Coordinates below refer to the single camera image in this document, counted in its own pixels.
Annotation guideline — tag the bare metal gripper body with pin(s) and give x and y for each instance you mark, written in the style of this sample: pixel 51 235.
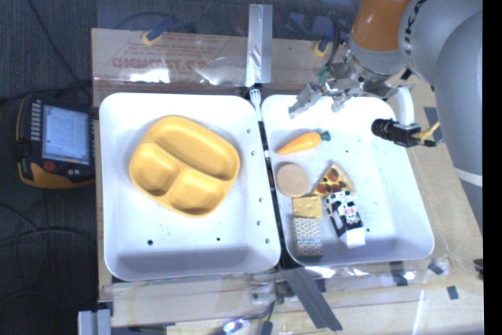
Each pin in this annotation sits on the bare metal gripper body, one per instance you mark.
pixel 349 79

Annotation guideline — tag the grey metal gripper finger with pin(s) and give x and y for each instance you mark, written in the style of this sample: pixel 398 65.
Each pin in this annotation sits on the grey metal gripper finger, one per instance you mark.
pixel 339 102
pixel 303 101

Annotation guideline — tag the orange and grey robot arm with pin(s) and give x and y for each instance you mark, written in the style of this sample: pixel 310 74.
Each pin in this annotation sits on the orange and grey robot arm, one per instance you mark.
pixel 451 35

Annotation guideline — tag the orange carrot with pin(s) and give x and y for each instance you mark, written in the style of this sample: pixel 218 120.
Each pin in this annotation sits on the orange carrot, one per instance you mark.
pixel 300 143

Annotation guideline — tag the pizza slice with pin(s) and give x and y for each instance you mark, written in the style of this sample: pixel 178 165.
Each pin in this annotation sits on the pizza slice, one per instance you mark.
pixel 333 180

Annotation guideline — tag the round tan biscuit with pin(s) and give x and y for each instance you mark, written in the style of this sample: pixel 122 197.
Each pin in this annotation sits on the round tan biscuit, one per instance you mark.
pixel 292 179

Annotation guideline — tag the white plastic tray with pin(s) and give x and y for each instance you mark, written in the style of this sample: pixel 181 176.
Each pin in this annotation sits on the white plastic tray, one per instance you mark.
pixel 188 188
pixel 388 184

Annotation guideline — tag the yellow cheese slice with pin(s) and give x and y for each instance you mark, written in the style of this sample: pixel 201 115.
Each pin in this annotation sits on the yellow cheese slice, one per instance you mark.
pixel 307 206

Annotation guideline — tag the cow print milk carton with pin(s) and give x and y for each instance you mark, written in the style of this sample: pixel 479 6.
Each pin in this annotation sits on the cow print milk carton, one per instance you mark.
pixel 347 217

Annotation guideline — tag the yellow divided plate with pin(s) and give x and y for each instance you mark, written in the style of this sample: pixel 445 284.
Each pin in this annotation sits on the yellow divided plate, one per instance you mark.
pixel 184 165

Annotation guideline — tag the black cylinder on white bracket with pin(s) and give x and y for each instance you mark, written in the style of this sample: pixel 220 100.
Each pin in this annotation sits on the black cylinder on white bracket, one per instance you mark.
pixel 396 127

